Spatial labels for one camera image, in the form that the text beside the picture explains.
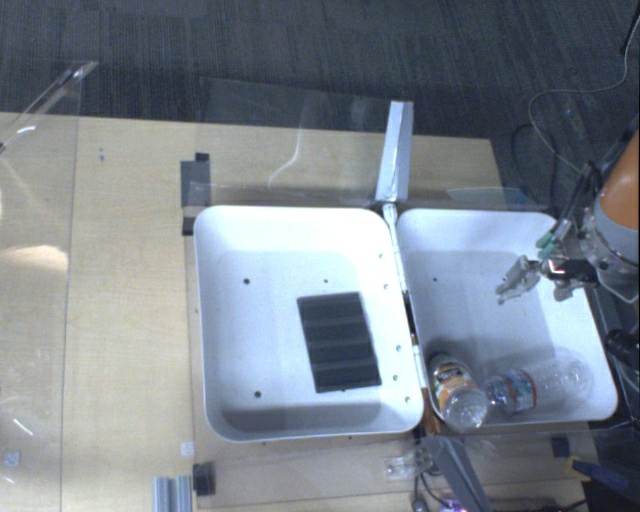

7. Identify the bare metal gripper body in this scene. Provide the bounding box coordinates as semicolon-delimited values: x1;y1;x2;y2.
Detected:
540;253;601;302

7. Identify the clear bottle with green label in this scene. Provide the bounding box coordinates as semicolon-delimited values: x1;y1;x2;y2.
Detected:
481;356;594;417

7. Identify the black ribbed foam pad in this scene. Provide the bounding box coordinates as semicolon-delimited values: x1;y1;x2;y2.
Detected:
295;291;384;395

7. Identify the white plastic tray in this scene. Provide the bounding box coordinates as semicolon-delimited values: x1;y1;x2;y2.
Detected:
192;204;426;444
395;207;620;427

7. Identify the clear bottle with orange label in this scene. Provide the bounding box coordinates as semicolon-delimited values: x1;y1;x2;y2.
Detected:
426;350;489;434

